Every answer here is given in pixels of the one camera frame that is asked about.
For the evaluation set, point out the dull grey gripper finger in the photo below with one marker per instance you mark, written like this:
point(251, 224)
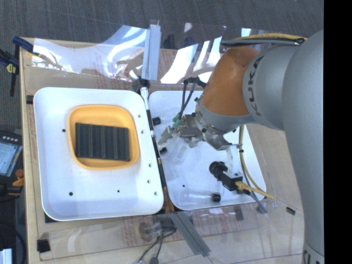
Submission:
point(166, 136)
point(194, 142)

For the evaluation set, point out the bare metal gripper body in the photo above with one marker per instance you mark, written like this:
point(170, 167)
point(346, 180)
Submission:
point(192, 126)

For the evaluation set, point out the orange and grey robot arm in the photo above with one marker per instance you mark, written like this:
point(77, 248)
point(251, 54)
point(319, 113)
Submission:
point(275, 92)

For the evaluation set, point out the clear plastic bottle black cap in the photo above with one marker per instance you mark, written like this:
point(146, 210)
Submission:
point(164, 150)
point(203, 197)
point(156, 120)

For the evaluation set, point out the thin black and white rod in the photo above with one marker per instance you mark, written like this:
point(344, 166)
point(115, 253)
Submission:
point(159, 161)

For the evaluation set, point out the white plastic tray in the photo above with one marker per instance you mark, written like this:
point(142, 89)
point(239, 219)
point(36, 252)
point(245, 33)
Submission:
point(90, 191)
point(198, 175)

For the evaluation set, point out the black ribbed rectangular insert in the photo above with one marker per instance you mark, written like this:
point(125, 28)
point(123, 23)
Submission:
point(101, 142)

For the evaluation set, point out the yellow rectangular bowl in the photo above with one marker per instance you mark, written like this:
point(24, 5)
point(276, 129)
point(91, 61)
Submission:
point(103, 114)

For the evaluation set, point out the brown cardboard board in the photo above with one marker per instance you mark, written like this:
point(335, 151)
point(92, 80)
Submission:
point(82, 77)

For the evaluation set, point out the black cylinder on white bracket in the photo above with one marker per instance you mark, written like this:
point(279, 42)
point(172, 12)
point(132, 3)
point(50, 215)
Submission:
point(228, 179)

